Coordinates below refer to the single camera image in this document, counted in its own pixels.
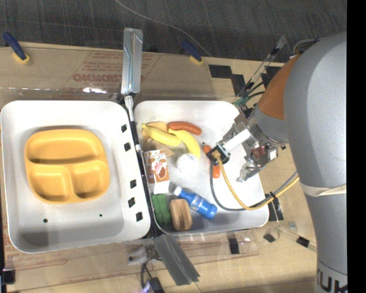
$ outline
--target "banana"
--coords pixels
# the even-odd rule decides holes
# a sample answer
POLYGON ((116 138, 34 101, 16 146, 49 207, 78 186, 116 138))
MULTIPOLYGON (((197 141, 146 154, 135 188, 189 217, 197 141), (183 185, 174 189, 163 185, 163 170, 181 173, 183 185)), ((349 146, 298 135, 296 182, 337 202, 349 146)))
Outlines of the banana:
MULTIPOLYGON (((151 123, 147 123, 146 124, 147 127, 153 127, 153 128, 157 128, 165 133, 168 132, 168 126, 167 123, 164 123, 163 121, 153 121, 151 123)), ((147 130, 142 129, 142 138, 144 139, 145 142, 147 142, 150 138, 147 130)))
POLYGON ((145 124, 142 124, 141 127, 146 130, 150 138, 162 144, 176 147, 181 143, 181 140, 172 134, 168 134, 154 127, 148 127, 145 124))
POLYGON ((193 135, 186 130, 172 130, 169 129, 170 134, 174 134, 186 144, 188 151, 196 156, 197 159, 201 157, 201 147, 199 146, 193 135))

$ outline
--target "green object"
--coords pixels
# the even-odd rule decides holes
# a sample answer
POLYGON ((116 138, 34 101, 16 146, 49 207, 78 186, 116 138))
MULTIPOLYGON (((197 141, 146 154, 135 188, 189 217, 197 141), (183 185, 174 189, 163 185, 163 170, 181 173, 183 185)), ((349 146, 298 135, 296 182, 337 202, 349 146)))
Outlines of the green object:
POLYGON ((172 224, 172 217, 168 209, 167 196, 165 194, 152 195, 152 204, 154 215, 160 226, 168 226, 172 224))
POLYGON ((246 98, 240 98, 237 101, 235 101, 233 104, 234 104, 234 106, 242 106, 242 105, 245 105, 250 99, 251 99, 251 97, 249 97, 249 96, 247 96, 246 98))

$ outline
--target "water bottle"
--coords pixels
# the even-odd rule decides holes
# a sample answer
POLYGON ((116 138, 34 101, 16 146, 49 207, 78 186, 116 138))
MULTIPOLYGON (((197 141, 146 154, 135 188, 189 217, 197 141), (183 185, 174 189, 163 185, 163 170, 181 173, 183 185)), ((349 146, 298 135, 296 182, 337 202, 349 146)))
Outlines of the water bottle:
POLYGON ((207 219, 213 218, 217 212, 217 207, 214 204, 209 203, 198 194, 184 191, 182 187, 176 187, 173 193, 179 198, 184 198, 193 211, 200 213, 207 219))

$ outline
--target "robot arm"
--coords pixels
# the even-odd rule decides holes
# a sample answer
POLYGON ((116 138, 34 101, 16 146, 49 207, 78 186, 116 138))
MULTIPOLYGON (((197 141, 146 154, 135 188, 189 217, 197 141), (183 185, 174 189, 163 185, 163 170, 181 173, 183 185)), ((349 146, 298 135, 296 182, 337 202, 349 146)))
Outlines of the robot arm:
POLYGON ((217 150, 242 144, 245 181, 290 144, 317 240, 316 292, 347 292, 346 33, 322 38, 289 60, 248 118, 240 114, 217 150))

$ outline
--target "black tape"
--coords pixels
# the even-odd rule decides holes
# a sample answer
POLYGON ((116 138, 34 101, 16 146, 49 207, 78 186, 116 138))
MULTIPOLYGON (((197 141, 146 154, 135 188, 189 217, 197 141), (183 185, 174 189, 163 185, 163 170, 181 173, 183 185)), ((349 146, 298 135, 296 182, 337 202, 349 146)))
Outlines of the black tape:
POLYGON ((14 284, 15 283, 15 270, 5 270, 1 277, 2 284, 14 284))
POLYGON ((279 48, 275 47, 275 48, 271 51, 270 55, 271 55, 271 56, 276 56, 280 50, 281 50, 281 49, 279 49, 279 48))
POLYGON ((231 254, 240 254, 239 243, 237 243, 237 239, 234 233, 228 234, 228 241, 231 254))
POLYGON ((302 245, 303 247, 308 247, 309 246, 309 240, 308 239, 305 239, 304 237, 299 237, 296 242, 300 245, 302 245))
POLYGON ((267 89, 268 84, 274 78, 275 74, 280 70, 280 67, 268 66, 266 67, 266 72, 262 73, 263 85, 267 89))
POLYGON ((232 68, 226 65, 209 65, 210 75, 213 78, 230 79, 232 81, 233 91, 238 95, 245 86, 244 76, 234 74, 232 68))
POLYGON ((275 239, 275 238, 273 237, 273 235, 272 235, 272 234, 270 234, 270 233, 265 234, 265 235, 263 236, 263 238, 264 238, 265 240, 269 241, 269 243, 272 243, 272 242, 276 241, 276 239, 275 239))

